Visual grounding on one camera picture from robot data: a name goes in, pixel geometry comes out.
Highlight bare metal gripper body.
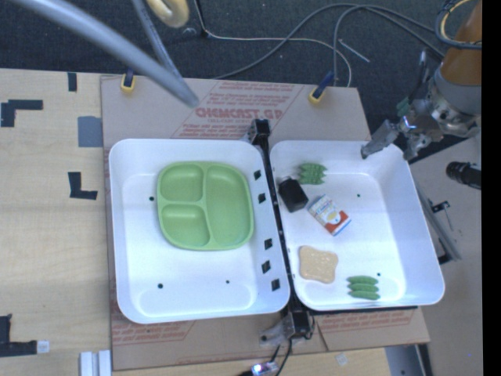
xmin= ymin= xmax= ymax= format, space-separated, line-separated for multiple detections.
xmin=398 ymin=99 xmax=482 ymax=143

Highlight green pea pods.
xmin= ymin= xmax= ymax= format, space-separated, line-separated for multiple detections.
xmin=297 ymin=162 xmax=328 ymax=185
xmin=346 ymin=275 xmax=381 ymax=301

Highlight white and red carton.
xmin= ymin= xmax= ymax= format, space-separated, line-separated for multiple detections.
xmin=307 ymin=193 xmax=352 ymax=237

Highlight white plastic tray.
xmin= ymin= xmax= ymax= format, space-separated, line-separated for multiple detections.
xmin=269 ymin=139 xmax=446 ymax=313
xmin=108 ymin=138 xmax=292 ymax=325

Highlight black box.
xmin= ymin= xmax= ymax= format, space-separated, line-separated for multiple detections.
xmin=277 ymin=175 xmax=310 ymax=214

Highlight thin black rod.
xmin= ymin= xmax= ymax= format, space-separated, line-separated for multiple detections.
xmin=261 ymin=142 xmax=299 ymax=313

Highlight beige bread slice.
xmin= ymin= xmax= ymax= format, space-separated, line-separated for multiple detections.
xmin=297 ymin=244 xmax=340 ymax=285

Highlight green divided plate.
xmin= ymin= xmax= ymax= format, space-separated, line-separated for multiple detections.
xmin=157 ymin=161 xmax=256 ymax=251

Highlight brown cardboard board red print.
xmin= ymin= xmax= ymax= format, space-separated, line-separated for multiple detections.
xmin=99 ymin=74 xmax=431 ymax=372

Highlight black cylinder on white bracket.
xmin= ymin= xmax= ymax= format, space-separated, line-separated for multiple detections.
xmin=445 ymin=161 xmax=483 ymax=190

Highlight black block with thin wires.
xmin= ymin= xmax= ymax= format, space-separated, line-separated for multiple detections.
xmin=287 ymin=310 xmax=315 ymax=339
xmin=249 ymin=118 xmax=272 ymax=146

